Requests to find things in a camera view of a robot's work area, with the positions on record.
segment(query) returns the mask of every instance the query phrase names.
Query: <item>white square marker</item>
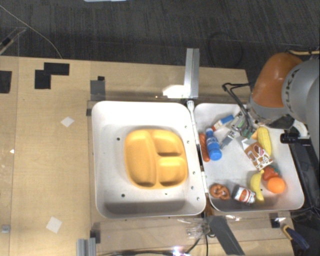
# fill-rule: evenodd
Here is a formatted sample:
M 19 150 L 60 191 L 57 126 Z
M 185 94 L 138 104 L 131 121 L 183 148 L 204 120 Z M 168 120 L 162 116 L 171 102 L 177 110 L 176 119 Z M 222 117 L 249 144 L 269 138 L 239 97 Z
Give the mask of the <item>white square marker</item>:
M 74 121 L 75 120 L 73 120 L 71 117 L 67 116 L 61 121 L 61 124 L 63 124 L 65 127 L 69 127 Z
M 61 227 L 62 221 L 58 220 L 55 217 L 51 217 L 48 224 L 46 225 L 46 228 L 54 233 L 58 233 L 60 227 Z

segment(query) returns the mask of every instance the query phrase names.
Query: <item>wooden table surface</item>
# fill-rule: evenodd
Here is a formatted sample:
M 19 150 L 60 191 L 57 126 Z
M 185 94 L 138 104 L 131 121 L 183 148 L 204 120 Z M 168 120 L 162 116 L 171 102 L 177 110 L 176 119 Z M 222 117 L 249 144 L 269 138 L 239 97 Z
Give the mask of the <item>wooden table surface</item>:
M 35 89 L 35 70 L 43 70 L 44 62 L 70 64 L 69 76 L 52 75 L 51 89 Z M 168 85 L 182 85 L 185 68 L 0 56 L 0 70 L 12 71 L 10 93 L 0 94 L 0 225 L 11 225 L 10 233 L 0 233 L 0 255 L 76 255 L 77 239 L 88 239 L 91 229 L 86 116 L 90 80 L 105 77 L 108 92 L 157 96 Z M 245 71 L 200 68 L 200 95 L 229 101 L 221 89 L 226 82 L 247 82 Z M 240 89 L 238 95 L 245 101 L 249 90 Z M 74 120 L 69 127 L 61 124 L 66 117 Z M 283 214 L 293 226 L 289 213 Z M 46 228 L 51 217 L 62 222 L 57 233 Z M 290 241 L 280 229 L 271 228 L 267 215 L 261 215 L 261 227 L 250 224 L 250 218 L 242 222 L 245 226 L 231 225 L 246 255 L 294 255 Z M 118 244 L 126 237 L 120 226 L 114 228 Z M 192 255 L 205 255 L 203 243 Z M 209 255 L 225 255 L 216 238 L 209 243 Z

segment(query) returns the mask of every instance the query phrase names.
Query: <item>water bottle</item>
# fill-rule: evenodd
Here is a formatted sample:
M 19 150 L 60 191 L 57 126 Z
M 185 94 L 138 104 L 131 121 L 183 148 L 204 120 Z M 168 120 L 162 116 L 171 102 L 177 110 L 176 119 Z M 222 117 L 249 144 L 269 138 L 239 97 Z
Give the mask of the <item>water bottle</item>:
M 214 131 L 212 130 L 212 128 L 208 128 L 205 130 L 205 142 L 210 159 L 213 161 L 219 160 L 222 157 L 222 153 L 220 151 L 218 140 L 214 136 Z

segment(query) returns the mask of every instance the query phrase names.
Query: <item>yellow plate compartment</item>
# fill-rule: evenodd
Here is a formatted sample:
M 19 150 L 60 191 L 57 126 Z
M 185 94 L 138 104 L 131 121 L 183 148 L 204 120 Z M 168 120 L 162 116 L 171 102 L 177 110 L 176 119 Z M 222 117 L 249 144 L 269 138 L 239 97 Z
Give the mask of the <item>yellow plate compartment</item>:
M 181 139 L 163 129 L 130 132 L 124 141 L 124 164 L 131 183 L 141 189 L 175 187 L 188 176 Z

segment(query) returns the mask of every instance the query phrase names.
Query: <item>orange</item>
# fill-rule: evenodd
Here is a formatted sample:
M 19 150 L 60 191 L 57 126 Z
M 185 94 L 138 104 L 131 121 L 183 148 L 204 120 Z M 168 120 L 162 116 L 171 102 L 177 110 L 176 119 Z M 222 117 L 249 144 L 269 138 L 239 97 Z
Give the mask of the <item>orange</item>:
M 269 179 L 266 186 L 269 191 L 276 194 L 282 193 L 286 188 L 284 180 L 279 177 L 273 177 Z

